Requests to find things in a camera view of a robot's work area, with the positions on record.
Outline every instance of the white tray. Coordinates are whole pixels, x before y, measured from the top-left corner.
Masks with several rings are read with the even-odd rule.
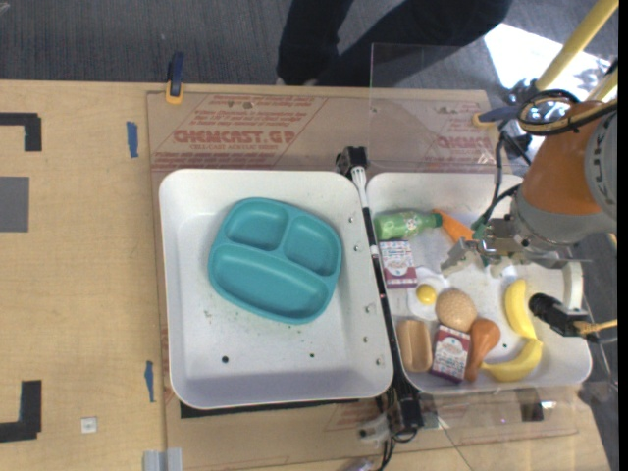
[[[288,325],[247,312],[211,286],[207,258],[231,207],[281,200],[332,225],[342,266],[321,316]],[[355,186],[332,172],[181,170],[159,188],[170,375],[200,409],[374,397],[393,363]]]
[[[507,190],[519,182],[519,178],[505,175],[501,190]],[[367,198],[373,218],[378,213],[391,210],[416,209],[429,212],[433,208],[439,208],[466,225],[471,225],[489,206],[493,188],[492,174],[383,173],[368,182]],[[503,216],[508,212],[509,204],[509,199],[503,200],[494,215]],[[410,245],[415,265],[440,272],[441,263],[446,260],[453,242],[443,229],[433,229],[414,237]],[[490,269],[482,268],[481,264],[472,264],[446,278],[450,287],[460,288],[471,296],[480,316],[492,319],[499,325],[501,341],[487,356],[488,362],[512,358],[523,345],[522,339],[508,325],[503,310],[505,289],[517,278],[527,281],[526,301],[536,292],[565,301],[565,287],[569,285],[569,278],[561,270],[545,269],[538,264],[509,266],[495,276]],[[581,277],[577,283],[582,284]],[[387,290],[387,295],[395,325],[401,319],[419,319],[407,306],[407,290]],[[427,323],[434,332],[437,323]],[[482,371],[474,383],[465,381],[455,384],[429,373],[406,372],[406,377],[417,389],[428,393],[568,386],[586,380],[592,368],[587,342],[579,338],[563,337],[536,318],[534,325],[538,338],[544,343],[543,358],[536,370],[518,383],[499,383],[490,374]]]

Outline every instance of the teal plate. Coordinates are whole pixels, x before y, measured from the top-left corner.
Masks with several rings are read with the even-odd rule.
[[[236,203],[209,253],[209,280],[224,299],[259,316],[308,323],[338,282],[337,232],[290,204],[254,197]]]

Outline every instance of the gray floor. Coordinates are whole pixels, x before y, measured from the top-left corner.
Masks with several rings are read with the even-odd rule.
[[[343,49],[400,0],[356,0],[340,31]],[[290,0],[0,0],[0,79],[164,81],[176,51],[186,82],[275,82],[277,44]],[[505,23],[564,43],[597,0],[515,0]],[[618,54],[618,13],[586,52]],[[474,81],[499,103],[495,68],[474,44]],[[617,315],[616,247],[604,235],[576,247],[597,321]],[[617,343],[594,346],[582,391],[594,408],[613,470],[619,469]]]

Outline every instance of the egg yolk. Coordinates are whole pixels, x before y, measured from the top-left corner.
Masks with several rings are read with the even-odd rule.
[[[416,289],[416,297],[424,305],[434,305],[436,296],[436,290],[430,285],[419,285]]]

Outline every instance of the person's leg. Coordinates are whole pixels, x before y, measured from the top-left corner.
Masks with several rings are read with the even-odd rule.
[[[319,75],[320,85],[368,86],[374,43],[448,46],[454,52],[480,38],[506,16],[512,0],[405,0],[378,20]],[[423,66],[437,61],[426,47]]]
[[[338,31],[353,0],[292,0],[277,75],[288,85],[315,79],[338,57]]]

